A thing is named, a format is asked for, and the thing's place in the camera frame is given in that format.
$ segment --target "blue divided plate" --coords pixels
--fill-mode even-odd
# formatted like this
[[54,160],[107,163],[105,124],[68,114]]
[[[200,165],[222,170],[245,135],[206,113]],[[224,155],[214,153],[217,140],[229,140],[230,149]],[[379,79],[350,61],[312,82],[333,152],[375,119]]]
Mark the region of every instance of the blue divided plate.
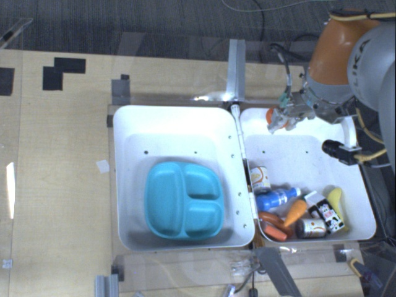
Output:
[[147,176],[144,211],[148,227],[157,236],[208,239],[223,226],[222,185],[204,166],[179,161],[159,163]]

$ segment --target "blue bottle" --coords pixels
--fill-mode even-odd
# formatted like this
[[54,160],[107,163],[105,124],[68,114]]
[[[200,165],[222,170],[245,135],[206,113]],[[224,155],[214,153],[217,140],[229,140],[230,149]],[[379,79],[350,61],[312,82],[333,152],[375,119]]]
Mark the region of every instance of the blue bottle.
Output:
[[259,211],[268,211],[271,208],[278,207],[285,204],[292,197],[301,195],[300,188],[277,189],[276,191],[269,191],[266,194],[257,196],[256,203]]

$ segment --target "soda can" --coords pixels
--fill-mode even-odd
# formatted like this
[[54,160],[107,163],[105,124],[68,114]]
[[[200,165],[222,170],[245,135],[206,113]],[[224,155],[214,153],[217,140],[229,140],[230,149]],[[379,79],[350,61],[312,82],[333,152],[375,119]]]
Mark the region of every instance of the soda can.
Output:
[[250,179],[255,194],[262,194],[271,190],[268,171],[265,166],[258,166],[250,170]]
[[299,239],[323,238],[326,224],[322,219],[299,219],[296,222],[296,236]]

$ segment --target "wooden surface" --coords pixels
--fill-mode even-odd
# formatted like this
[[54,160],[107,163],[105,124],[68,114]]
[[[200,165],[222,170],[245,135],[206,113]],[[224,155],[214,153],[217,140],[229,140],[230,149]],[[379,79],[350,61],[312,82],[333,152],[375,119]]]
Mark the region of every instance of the wooden surface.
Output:
[[[53,66],[56,56],[85,58],[87,71],[64,74],[63,91],[42,91],[43,66]],[[109,275],[112,263],[109,174],[96,164],[109,155],[111,79],[129,74],[138,94],[201,95],[225,89],[226,63],[41,52],[24,52],[23,63],[9,296],[93,296],[95,276]],[[300,72],[293,68],[295,79]],[[248,96],[276,99],[284,87],[282,66],[247,65]],[[257,285],[263,295],[277,295],[267,279]],[[354,275],[301,279],[297,285],[304,296],[362,295]],[[223,290],[144,295],[220,296]]]

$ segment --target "carrot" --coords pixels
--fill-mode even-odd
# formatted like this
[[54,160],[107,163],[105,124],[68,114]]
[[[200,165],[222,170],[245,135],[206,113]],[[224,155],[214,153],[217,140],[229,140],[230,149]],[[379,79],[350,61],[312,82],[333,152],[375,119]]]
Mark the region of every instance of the carrot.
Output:
[[304,200],[298,199],[291,205],[289,212],[287,213],[284,225],[290,226],[292,223],[300,219],[305,211],[307,210],[307,203]]

